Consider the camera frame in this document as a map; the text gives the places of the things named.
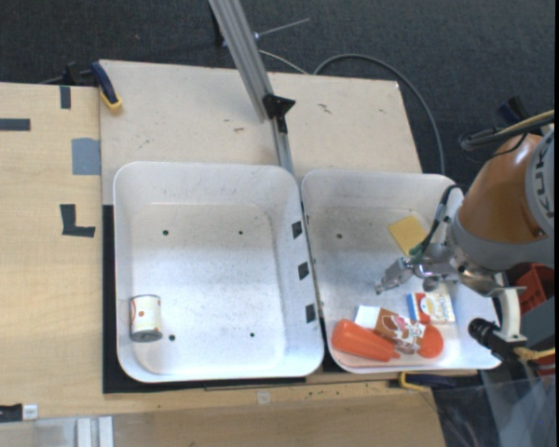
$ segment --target wooden table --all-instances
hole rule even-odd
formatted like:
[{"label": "wooden table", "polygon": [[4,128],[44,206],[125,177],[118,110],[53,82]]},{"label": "wooden table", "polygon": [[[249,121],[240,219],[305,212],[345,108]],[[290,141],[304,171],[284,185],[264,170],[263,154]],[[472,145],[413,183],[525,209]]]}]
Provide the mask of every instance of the wooden table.
[{"label": "wooden table", "polygon": [[[102,393],[102,204],[111,203],[115,169],[138,158],[276,163],[271,132],[256,120],[238,72],[102,64],[123,100],[117,114],[96,88],[70,88],[67,108],[68,89],[0,83],[0,118],[30,120],[28,131],[0,130],[0,404],[37,404],[41,418],[179,410],[198,417],[270,404],[294,422],[303,409],[323,417],[355,404],[381,410],[385,432],[395,432],[397,418],[404,431],[412,423],[430,445],[443,445],[430,394],[389,389],[393,376],[384,374],[320,369],[294,386]],[[270,78],[278,95],[297,101],[287,116],[297,177],[328,167],[420,172],[395,83]],[[72,141],[85,138],[101,141],[102,177],[73,172]],[[95,227],[93,237],[62,233],[62,204],[75,205],[75,223]]]}]

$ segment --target small package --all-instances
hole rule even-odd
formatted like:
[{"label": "small package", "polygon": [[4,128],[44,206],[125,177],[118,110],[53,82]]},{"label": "small package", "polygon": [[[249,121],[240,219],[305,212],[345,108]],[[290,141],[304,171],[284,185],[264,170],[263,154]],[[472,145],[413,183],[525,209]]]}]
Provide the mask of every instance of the small package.
[{"label": "small package", "polygon": [[410,293],[408,295],[410,318],[423,324],[455,323],[451,296],[444,293]]},{"label": "small package", "polygon": [[414,321],[382,307],[359,306],[355,322],[392,340],[396,349],[404,354],[434,358],[443,351],[443,337],[434,326]]}]

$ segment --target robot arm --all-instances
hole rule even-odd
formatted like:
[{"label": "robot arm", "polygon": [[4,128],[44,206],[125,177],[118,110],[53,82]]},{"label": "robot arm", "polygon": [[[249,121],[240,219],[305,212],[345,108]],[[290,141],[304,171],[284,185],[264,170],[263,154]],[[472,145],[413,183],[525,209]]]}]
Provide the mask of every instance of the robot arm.
[{"label": "robot arm", "polygon": [[[554,268],[554,129],[530,133],[553,121],[549,112],[503,131],[478,133],[462,142],[471,150],[504,141],[484,164],[453,217],[445,215],[450,186],[441,199],[428,236],[408,257],[390,266],[377,294],[411,277],[423,278],[425,291],[443,281],[457,281],[483,296],[497,297],[503,308],[501,327],[482,319],[470,333],[501,358],[525,341],[520,331],[517,287],[503,273],[520,263]],[[433,242],[436,227],[446,224],[443,242]]]}]

